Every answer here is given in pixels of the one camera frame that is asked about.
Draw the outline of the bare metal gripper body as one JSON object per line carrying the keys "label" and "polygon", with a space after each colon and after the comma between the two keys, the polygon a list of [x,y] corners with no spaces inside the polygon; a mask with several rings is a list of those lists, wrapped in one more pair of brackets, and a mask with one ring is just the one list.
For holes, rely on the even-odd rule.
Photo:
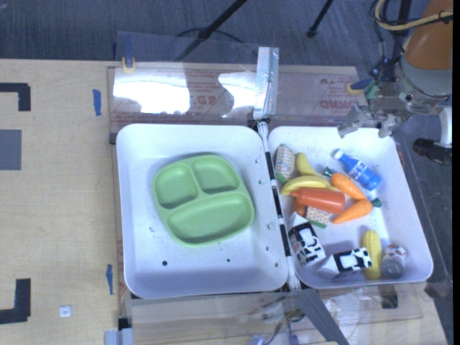
{"label": "bare metal gripper body", "polygon": [[369,109],[373,114],[405,116],[431,115],[448,99],[447,94],[432,94],[406,82],[375,82],[367,87]]}

